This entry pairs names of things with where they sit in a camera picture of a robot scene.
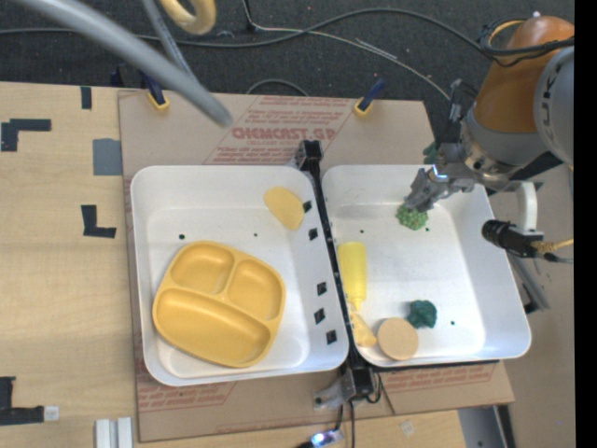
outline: black fabric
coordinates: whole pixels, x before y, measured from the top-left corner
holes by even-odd
[[[153,35],[139,0],[82,0],[136,34]],[[215,0],[218,19],[205,36],[191,36],[171,25],[175,37],[240,43],[282,34],[250,32],[241,0]],[[266,27],[306,28],[361,8],[400,8],[431,17],[469,38],[500,18],[531,16],[534,11],[575,22],[575,0],[249,0],[255,23]],[[19,5],[0,1],[0,27],[55,26]],[[478,88],[490,62],[460,38],[420,19],[399,14],[367,14],[321,29],[383,49],[445,92],[457,78]],[[107,50],[72,34],[0,35],[0,80],[109,86],[122,61]],[[443,129],[449,104],[431,85],[396,63],[329,38],[305,35],[258,49],[182,47],[199,80],[211,91],[247,92],[264,79],[283,79],[313,96],[357,98],[379,77],[384,98],[422,100],[434,131]],[[267,94],[297,94],[272,82]]]

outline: dark green object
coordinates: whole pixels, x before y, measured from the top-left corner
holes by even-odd
[[[429,327],[432,329],[437,321],[436,306],[430,301],[414,301],[410,303],[410,314],[407,317],[410,324],[419,329]]]
[[[427,211],[420,213],[417,209],[408,209],[404,204],[398,207],[396,217],[403,226],[416,231],[425,225],[429,216]]]

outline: yellow chip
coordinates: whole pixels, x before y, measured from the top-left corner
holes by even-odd
[[[275,186],[263,195],[271,213],[291,231],[299,228],[305,210],[300,199],[286,188]]]

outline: wooden surface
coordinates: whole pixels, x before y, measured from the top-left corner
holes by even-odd
[[[20,132],[18,150],[0,152],[0,376],[17,377],[14,407],[60,410],[55,422],[0,427],[0,446],[92,446],[95,420],[135,418],[122,178],[92,168],[92,141],[119,139],[117,91],[94,89],[91,111],[79,87],[0,83],[0,95],[0,120],[52,121],[50,132]],[[83,236],[83,204],[97,206],[98,226],[117,228],[114,239]],[[465,446],[457,412],[355,427],[356,446]],[[346,422],[343,432],[350,438]],[[150,445],[293,447],[312,434],[293,427]]]

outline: beige round object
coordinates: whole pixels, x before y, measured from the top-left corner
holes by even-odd
[[[377,343],[389,358],[407,360],[419,348],[419,335],[415,327],[404,318],[391,317],[380,325]]]

